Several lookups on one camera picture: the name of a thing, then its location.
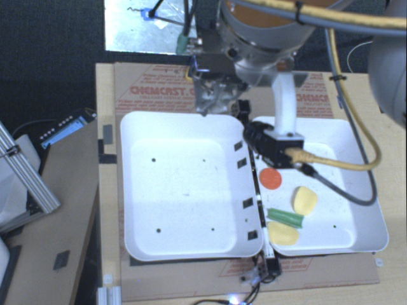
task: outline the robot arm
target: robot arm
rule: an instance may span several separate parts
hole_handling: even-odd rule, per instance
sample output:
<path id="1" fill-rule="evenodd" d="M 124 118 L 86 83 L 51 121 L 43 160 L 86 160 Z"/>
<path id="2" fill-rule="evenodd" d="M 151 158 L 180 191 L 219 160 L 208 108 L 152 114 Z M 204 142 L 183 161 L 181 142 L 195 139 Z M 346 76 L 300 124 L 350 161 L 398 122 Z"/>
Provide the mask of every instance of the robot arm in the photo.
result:
<path id="1" fill-rule="evenodd" d="M 313 4 L 327 9 L 342 10 L 353 0 L 290 1 L 302 1 L 307 5 Z M 301 5 L 297 4 L 297 10 L 300 11 L 300 9 Z M 388 16 L 405 18 L 405 0 L 392 1 L 387 13 Z M 279 105 L 276 105 L 277 110 L 287 110 L 287 107 L 283 107 L 283 105 L 290 103 L 294 106 L 294 115 L 290 115 L 289 111 L 285 111 L 284 114 L 277 112 L 276 117 L 279 118 L 279 123 L 287 124 L 289 121 L 284 119 L 295 118 L 295 98 L 291 97 L 290 102 L 287 101 L 292 95 L 289 92 L 293 88 L 289 86 L 295 82 L 292 78 L 295 76 L 293 58 L 296 51 L 315 29 L 314 26 L 303 24 L 302 21 L 307 18 L 303 16 L 298 18 L 298 15 L 299 13 L 297 13 L 296 22 L 248 8 L 246 3 L 239 4 L 231 0 L 220 0 L 216 28 L 199 32 L 200 37 L 192 42 L 189 49 L 194 56 L 191 74 L 194 79 L 197 111 L 203 115 L 211 112 L 225 112 L 231 101 L 238 99 L 251 87 L 272 86 L 273 91 L 280 94 L 276 96 L 276 100 L 280 101 Z M 351 27 L 342 25 L 340 28 L 350 29 Z M 363 28 L 360 26 L 353 28 L 353 31 L 361 32 L 362 30 Z M 371 84 L 379 105 L 385 105 L 382 109 L 405 126 L 406 103 L 405 89 L 403 89 L 406 78 L 405 31 L 401 36 L 375 39 L 377 43 L 373 44 L 370 69 L 372 69 Z M 394 62 L 394 65 L 397 66 L 396 75 L 390 76 L 389 72 L 385 71 L 385 67 L 380 61 L 382 55 L 386 55 L 392 60 L 396 56 L 397 61 Z M 285 82 L 283 89 L 280 87 L 282 81 Z M 393 83 L 393 85 L 384 89 L 383 82 Z M 403 91 L 404 98 L 398 98 Z M 288 132 L 293 129 L 295 129 L 295 124 L 292 123 L 288 128 L 281 127 L 280 131 Z"/>

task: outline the cardboard sheet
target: cardboard sheet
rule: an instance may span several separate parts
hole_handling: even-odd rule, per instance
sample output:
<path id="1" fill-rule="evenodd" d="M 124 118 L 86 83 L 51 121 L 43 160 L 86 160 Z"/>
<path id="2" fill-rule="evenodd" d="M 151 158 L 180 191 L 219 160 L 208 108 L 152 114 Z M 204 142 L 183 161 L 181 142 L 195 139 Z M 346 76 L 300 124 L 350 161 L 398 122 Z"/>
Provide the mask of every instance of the cardboard sheet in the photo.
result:
<path id="1" fill-rule="evenodd" d="M 240 277 L 253 267 L 252 259 L 211 261 L 138 262 L 123 242 L 123 184 L 119 123 L 127 112 L 194 112 L 193 85 L 184 77 L 185 66 L 115 64 L 116 139 L 118 149 L 118 199 L 122 300 L 141 301 L 249 292 Z M 252 89 L 242 98 L 252 104 L 252 118 L 273 115 L 272 91 Z M 313 73 L 297 90 L 298 116 L 332 118 L 322 74 Z M 371 254 L 343 254 L 281 259 L 282 275 L 262 291 L 334 287 L 378 283 Z"/>

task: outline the table surface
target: table surface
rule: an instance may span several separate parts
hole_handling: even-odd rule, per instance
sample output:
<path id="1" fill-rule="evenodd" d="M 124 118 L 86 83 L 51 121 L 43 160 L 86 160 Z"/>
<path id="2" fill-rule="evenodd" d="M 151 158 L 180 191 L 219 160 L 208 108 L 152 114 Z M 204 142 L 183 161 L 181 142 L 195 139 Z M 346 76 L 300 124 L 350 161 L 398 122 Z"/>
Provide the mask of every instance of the table surface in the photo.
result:
<path id="1" fill-rule="evenodd" d="M 103 137 L 103 126 L 113 124 L 114 116 L 114 68 L 112 64 L 97 65 L 98 136 Z M 329 80 L 330 74 L 323 73 L 331 107 L 335 118 L 345 118 L 336 102 L 335 86 Z M 352 101 L 364 122 L 377 139 L 383 152 L 383 161 L 375 169 L 380 206 L 389 232 L 387 248 L 376 254 L 383 261 L 378 268 L 378 285 L 261 292 L 255 305 L 274 304 L 404 304 L 407 299 L 407 242 L 406 242 L 406 131 L 382 114 L 370 92 L 365 74 L 349 74 L 346 82 Z M 257 99 L 258 105 L 269 103 Z M 105 145 L 106 154 L 116 154 L 115 137 L 112 144 Z M 116 167 L 108 164 L 99 166 L 100 220 L 102 238 L 102 272 L 111 275 L 105 287 L 120 285 L 120 251 Z M 205 297 L 225 299 L 225 297 Z M 165 299 L 157 301 L 125 302 L 126 305 L 189 305 L 199 298 Z"/>
<path id="2" fill-rule="evenodd" d="M 42 178 L 61 206 L 7 239 L 22 249 L 5 305 L 74 304 L 97 209 L 96 129 L 94 121 L 51 146 Z M 66 251 L 67 265 L 54 270 Z"/>

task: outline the black connector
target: black connector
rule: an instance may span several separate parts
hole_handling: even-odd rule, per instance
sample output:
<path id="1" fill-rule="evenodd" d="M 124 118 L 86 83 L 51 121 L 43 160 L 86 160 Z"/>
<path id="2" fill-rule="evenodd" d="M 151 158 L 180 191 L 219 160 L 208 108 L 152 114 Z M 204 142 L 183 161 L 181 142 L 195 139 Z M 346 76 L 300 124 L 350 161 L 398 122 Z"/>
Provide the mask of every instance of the black connector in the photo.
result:
<path id="1" fill-rule="evenodd" d="M 265 131 L 274 127 L 267 123 L 255 121 L 245 125 L 243 137 L 249 147 L 262 155 L 267 165 L 274 168 L 292 168 L 291 158 L 284 153 L 287 148 L 303 148 L 302 139 L 275 139 Z"/>
<path id="2" fill-rule="evenodd" d="M 230 109 L 230 115 L 237 118 L 243 125 L 249 123 L 249 115 L 252 111 L 249 100 L 237 100 Z"/>
<path id="3" fill-rule="evenodd" d="M 266 259 L 268 276 L 276 278 L 281 275 L 281 265 L 278 257 Z"/>
<path id="4" fill-rule="evenodd" d="M 306 163 L 302 164 L 302 166 L 298 170 L 306 176 L 315 177 L 315 174 L 318 174 L 314 167 Z"/>

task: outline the white tray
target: white tray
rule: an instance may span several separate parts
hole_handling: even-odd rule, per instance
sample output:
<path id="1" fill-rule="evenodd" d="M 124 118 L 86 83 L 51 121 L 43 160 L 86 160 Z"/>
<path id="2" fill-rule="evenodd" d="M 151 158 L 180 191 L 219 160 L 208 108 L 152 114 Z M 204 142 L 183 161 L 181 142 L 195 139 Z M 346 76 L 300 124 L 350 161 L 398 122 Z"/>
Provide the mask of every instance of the white tray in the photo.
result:
<path id="1" fill-rule="evenodd" d="M 260 251 L 242 131 L 237 119 L 223 115 L 132 112 L 123 118 L 125 244 L 132 257 L 250 257 Z"/>
<path id="2" fill-rule="evenodd" d="M 274 124 L 269 117 L 255 121 Z M 362 163 L 362 158 L 348 122 L 340 119 L 297 120 L 297 131 L 305 137 L 304 149 L 318 156 Z M 340 170 L 314 164 L 314 168 L 340 188 L 362 200 L 371 198 L 367 172 Z M 256 160 L 258 174 L 266 167 Z M 282 185 L 268 190 L 260 185 L 265 213 L 267 208 L 293 212 L 292 198 L 299 186 L 306 186 L 318 194 L 313 212 L 305 216 L 300 237 L 295 245 L 273 245 L 287 256 L 317 255 L 349 252 L 374 252 L 387 246 L 389 236 L 378 201 L 370 207 L 359 206 L 332 192 L 319 181 L 296 170 L 279 170 Z"/>

